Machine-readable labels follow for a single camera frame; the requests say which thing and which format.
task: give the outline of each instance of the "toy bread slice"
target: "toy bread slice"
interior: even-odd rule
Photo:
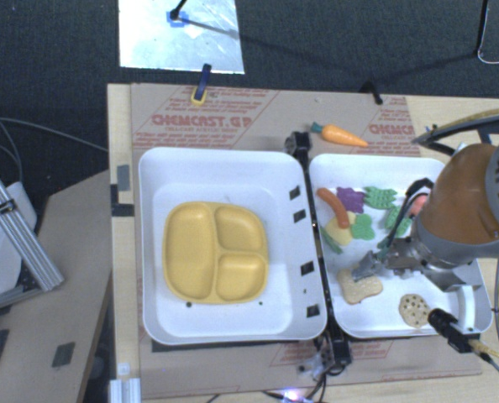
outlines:
[[[342,269],[337,273],[337,280],[341,285],[343,298],[350,305],[360,303],[367,297],[376,296],[383,290],[382,282],[377,276],[370,276],[355,282],[350,269]]]

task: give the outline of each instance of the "yellow plate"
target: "yellow plate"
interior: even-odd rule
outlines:
[[[167,286],[181,299],[253,300],[265,289],[268,277],[265,229],[243,207],[182,203],[165,222],[162,264]]]

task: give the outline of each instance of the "blue and yellow clamp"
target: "blue and yellow clamp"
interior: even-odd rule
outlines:
[[[207,98],[207,82],[212,69],[213,67],[209,64],[204,64],[202,67],[199,84],[192,91],[191,101],[196,106],[201,106]]]

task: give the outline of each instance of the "carrot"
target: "carrot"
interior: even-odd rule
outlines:
[[[337,198],[335,194],[333,194],[326,188],[319,188],[317,190],[317,196],[323,199],[332,208],[339,228],[350,227],[349,215],[347,214],[347,210],[344,208],[343,203]]]
[[[343,128],[338,127],[337,125],[326,124],[322,126],[317,123],[313,123],[311,131],[314,133],[320,133],[324,140],[334,144],[347,144],[350,146],[361,146],[363,148],[367,146],[367,142],[363,139]]]

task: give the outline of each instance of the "black fabric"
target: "black fabric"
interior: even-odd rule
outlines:
[[[499,65],[473,55],[482,0],[235,0],[246,74],[218,86],[499,97]],[[499,0],[485,57],[499,59]],[[196,83],[118,65],[118,0],[0,0],[0,116],[107,144],[110,82]],[[108,167],[94,149],[9,125],[26,190],[45,197]],[[7,145],[0,132],[0,144]],[[0,175],[16,171],[0,151]]]

